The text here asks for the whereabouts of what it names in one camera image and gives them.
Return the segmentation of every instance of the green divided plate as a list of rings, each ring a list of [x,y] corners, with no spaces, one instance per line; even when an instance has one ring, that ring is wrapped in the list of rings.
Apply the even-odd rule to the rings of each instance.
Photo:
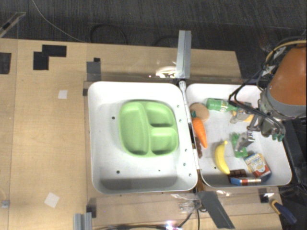
[[[119,136],[131,155],[154,157],[178,147],[178,129],[173,111],[155,101],[131,101],[119,112]]]

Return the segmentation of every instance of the banana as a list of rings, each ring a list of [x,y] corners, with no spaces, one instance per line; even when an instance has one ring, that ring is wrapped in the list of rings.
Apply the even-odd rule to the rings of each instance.
[[[228,142],[225,140],[221,145],[217,146],[214,152],[214,156],[215,156],[215,163],[218,169],[225,174],[230,174],[228,165],[224,158],[225,145],[227,143]]]

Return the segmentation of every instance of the carrot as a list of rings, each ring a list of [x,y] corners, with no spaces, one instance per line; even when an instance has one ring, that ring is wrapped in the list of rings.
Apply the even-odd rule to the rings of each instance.
[[[196,117],[195,112],[192,112],[192,124],[193,124],[193,129],[196,133],[197,138],[201,141],[201,144],[207,148],[207,136],[206,136],[206,130],[205,127],[202,123],[202,120],[199,117]]]

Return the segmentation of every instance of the table surface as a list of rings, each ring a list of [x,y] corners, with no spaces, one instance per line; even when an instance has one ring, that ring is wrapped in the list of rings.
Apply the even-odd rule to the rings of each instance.
[[[67,55],[50,57],[49,70],[33,70],[33,54],[41,52],[42,45],[65,45]],[[83,98],[86,62],[100,58],[103,78],[146,81],[158,68],[175,66],[177,49],[0,39],[0,52],[12,54],[10,73],[0,75],[0,195],[1,200],[10,200],[9,208],[0,208],[0,229],[73,229],[73,215],[85,213],[89,200]],[[241,75],[234,52],[192,50],[191,76],[237,80]],[[68,91],[66,99],[58,98],[60,90]],[[267,190],[280,200],[277,188]],[[282,229],[278,215],[260,203],[257,190],[240,192],[226,192],[230,197],[222,200],[236,229]],[[55,208],[44,203],[49,193],[59,197]],[[118,197],[121,204],[112,204]],[[136,215],[135,204],[128,203],[133,197],[146,203],[142,213],[148,217]],[[151,197],[155,196],[101,195],[100,205],[110,212],[102,219],[110,224],[146,223],[152,218],[164,222],[162,205],[167,217],[177,221],[186,217],[171,196],[165,195],[170,202],[167,207]],[[97,228],[101,224],[94,219],[93,223]],[[197,229],[196,214],[184,229]],[[201,229],[216,229],[208,213],[201,213]]]

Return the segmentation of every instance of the green bottle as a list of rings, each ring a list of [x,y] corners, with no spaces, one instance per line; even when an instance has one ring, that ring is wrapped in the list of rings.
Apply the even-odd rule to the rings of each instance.
[[[207,100],[206,106],[209,110],[215,110],[215,111],[219,111],[223,113],[238,110],[238,107],[235,107],[229,104],[228,101],[221,100],[221,99],[209,98]]]

